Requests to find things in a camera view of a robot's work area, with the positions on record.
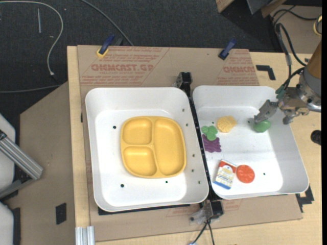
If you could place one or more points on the yellow round biscuit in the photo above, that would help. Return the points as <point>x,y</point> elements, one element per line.
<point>226,124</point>

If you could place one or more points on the green broccoli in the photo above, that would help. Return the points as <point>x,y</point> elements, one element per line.
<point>210,133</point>

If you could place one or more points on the green rounded toy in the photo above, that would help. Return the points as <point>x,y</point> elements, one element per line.
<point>262,127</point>

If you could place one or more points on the white plastic tray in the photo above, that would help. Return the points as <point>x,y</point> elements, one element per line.
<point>276,157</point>
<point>107,142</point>

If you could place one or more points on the thin black and white rod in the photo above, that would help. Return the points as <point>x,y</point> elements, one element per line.
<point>199,136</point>

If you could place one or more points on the orange round disc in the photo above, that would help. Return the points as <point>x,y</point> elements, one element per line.
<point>245,174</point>

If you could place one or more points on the yellow divided plate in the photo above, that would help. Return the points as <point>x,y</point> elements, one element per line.
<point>166,147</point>

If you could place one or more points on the brown cardboard board, red print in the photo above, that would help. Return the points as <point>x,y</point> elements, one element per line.
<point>158,65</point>

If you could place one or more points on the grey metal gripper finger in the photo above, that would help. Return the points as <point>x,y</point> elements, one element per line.
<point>290,116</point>
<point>267,110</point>

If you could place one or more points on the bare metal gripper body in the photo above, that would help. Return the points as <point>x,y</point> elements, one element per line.
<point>293,101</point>

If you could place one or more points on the white and blue carton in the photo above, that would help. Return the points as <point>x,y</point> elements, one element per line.
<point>225,173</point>

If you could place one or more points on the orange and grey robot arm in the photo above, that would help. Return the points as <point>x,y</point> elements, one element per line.
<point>314,65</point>

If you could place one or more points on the purple grapes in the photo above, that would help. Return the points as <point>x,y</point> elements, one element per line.
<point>212,145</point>

